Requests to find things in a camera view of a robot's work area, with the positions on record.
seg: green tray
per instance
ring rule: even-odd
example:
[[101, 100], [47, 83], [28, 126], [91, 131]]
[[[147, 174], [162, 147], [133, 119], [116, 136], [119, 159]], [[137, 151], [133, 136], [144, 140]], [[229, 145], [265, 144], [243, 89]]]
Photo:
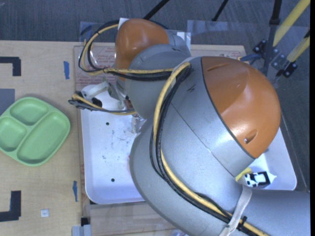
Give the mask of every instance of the green tray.
[[0, 116], [0, 150], [22, 164], [42, 165], [57, 152], [69, 131], [70, 121], [60, 110], [25, 97]]

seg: cable tie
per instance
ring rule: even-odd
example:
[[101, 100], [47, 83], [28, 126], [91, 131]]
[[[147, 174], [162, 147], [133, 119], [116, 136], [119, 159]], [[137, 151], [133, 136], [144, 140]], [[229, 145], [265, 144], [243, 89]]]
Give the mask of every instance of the cable tie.
[[242, 222], [238, 224], [237, 230], [241, 231], [241, 230], [243, 229], [243, 226], [244, 226], [246, 220], [247, 220], [247, 217], [244, 216], [244, 217], [242, 218]]

